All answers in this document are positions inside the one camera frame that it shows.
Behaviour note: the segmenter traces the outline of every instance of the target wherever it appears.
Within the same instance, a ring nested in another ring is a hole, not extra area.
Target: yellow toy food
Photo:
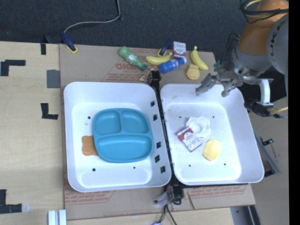
[[[216,139],[210,139],[204,146],[203,156],[209,161],[214,161],[218,158],[220,151],[221,143]]]
[[[191,52],[191,60],[199,67],[199,69],[208,70],[208,66],[199,57],[197,46],[194,46],[194,50]]]
[[[155,56],[146,56],[146,61],[149,62],[152,65],[160,65],[164,62],[167,62],[171,59],[172,52],[170,52],[168,55],[162,56],[162,57],[155,57]]]
[[[188,66],[186,75],[190,80],[197,80],[200,77],[200,72],[199,72],[198,66],[196,66],[194,64],[190,64]]]

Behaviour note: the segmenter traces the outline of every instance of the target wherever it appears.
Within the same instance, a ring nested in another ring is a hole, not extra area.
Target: toy bottle
[[[164,74],[177,69],[181,64],[184,64],[186,62],[187,58],[172,59],[170,61],[160,64],[158,66],[158,69],[161,73]]]
[[[144,71],[147,67],[146,64],[143,64],[140,58],[135,55],[128,47],[124,46],[119,50],[119,55],[123,57],[127,62],[129,62],[133,66],[137,66],[142,71]]]

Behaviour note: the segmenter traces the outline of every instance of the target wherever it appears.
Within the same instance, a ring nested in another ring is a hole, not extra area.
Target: cardboard sheet
[[[78,52],[71,54],[65,45],[60,45],[60,86],[62,110],[62,143],[64,159],[64,198],[68,220],[83,218],[115,217],[123,215],[136,215],[161,212],[163,208],[153,206],[153,198],[161,195],[163,187],[128,189],[118,191],[102,191],[80,193],[73,190],[67,177],[64,100],[63,91],[71,82],[124,82],[142,83],[151,70],[157,70],[155,65],[149,65],[145,56],[155,56],[158,49],[130,48],[142,62],[147,64],[145,71],[131,66],[118,55],[120,47],[103,47],[76,45]],[[215,59],[211,52],[199,53],[201,59],[209,66],[208,71],[200,71],[197,80],[189,80],[186,71],[190,60],[187,51],[187,63],[177,70],[162,76],[161,87],[167,83],[196,83],[204,79],[208,73],[213,72]],[[172,211],[198,210],[243,206],[255,204],[251,186],[229,185],[213,187],[185,188],[185,197],[181,205],[172,205]]]

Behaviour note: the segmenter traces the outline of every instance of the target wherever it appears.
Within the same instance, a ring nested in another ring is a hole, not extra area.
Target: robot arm
[[[248,7],[255,3],[258,3],[256,9],[249,11]],[[288,7],[285,0],[247,0],[242,3],[240,8],[247,24],[240,37],[229,37],[226,52],[232,49],[231,60],[218,61],[214,65],[217,76],[209,74],[196,89],[196,94],[207,91],[217,81],[224,87],[223,97],[243,83],[260,85],[261,100],[246,107],[254,108],[255,105],[259,108],[255,113],[267,116],[266,108],[272,107],[269,83],[273,79],[260,79],[259,76],[273,66],[285,75],[288,94]],[[233,39],[237,40],[234,48],[231,47]]]

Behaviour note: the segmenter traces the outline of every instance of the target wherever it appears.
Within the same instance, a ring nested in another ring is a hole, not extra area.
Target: black cable
[[[246,21],[249,23],[249,24],[253,24],[257,21],[260,21],[260,20],[265,20],[265,19],[268,19],[270,17],[273,17],[275,15],[278,15],[278,14],[281,14],[281,13],[288,13],[289,12],[289,9],[274,9],[274,10],[265,10],[265,11],[249,11],[247,10],[247,8],[254,4],[254,3],[257,3],[257,2],[261,2],[263,0],[246,0],[246,1],[242,1],[240,0],[240,10],[242,12],[242,14],[244,15]],[[256,18],[254,21],[250,22],[248,17],[254,17]]]
[[[175,222],[175,220],[174,220],[174,218],[173,218],[172,214],[170,213],[170,210],[169,210],[168,204],[166,205],[166,207],[167,207],[167,211],[168,211],[168,213],[169,213],[169,215],[170,215],[170,217],[171,217],[172,221],[174,222],[174,224],[175,224],[175,225],[177,225],[177,223]]]
[[[175,205],[180,205],[181,204],[181,199],[173,200],[173,203]]]
[[[238,41],[239,41],[239,38],[240,38],[239,35],[237,35],[237,34],[235,34],[235,33],[229,34],[229,37],[228,37],[227,42],[226,42],[226,49],[225,49],[225,52],[224,52],[222,58],[220,59],[220,62],[221,62],[221,63],[223,62],[225,56],[229,53],[229,51],[230,51],[231,49],[233,49],[233,46],[232,46],[233,41],[236,40],[236,41],[238,42]]]
[[[279,115],[279,114],[277,114],[277,113],[274,114],[273,117],[274,117],[274,118],[283,118],[283,119],[288,119],[288,118],[289,118],[288,116],[281,116],[281,115]]]
[[[164,206],[164,211],[163,211],[162,215],[160,216],[160,219],[157,222],[155,222],[154,224],[155,225],[156,224],[160,224],[164,220],[164,218],[165,218],[165,210],[168,211],[168,213],[169,213],[169,215],[170,215],[170,217],[171,217],[174,225],[177,225],[177,223],[175,222],[175,220],[174,220],[174,218],[173,218],[173,216],[172,216],[172,214],[171,214],[171,212],[169,210],[168,204],[166,206]]]
[[[69,30],[70,28],[72,27],[75,27],[77,25],[81,25],[81,24],[87,24],[87,23],[111,23],[111,22],[114,22],[116,20],[118,20],[121,16],[121,12],[120,12],[120,5],[119,5],[119,0],[115,0],[116,2],[116,6],[117,6],[117,11],[118,11],[118,15],[114,18],[114,19],[111,19],[111,20],[108,20],[108,21],[95,21],[95,22],[78,22],[78,23],[75,23],[69,27],[67,27],[65,30],[64,30],[64,33],[67,32],[67,30]]]

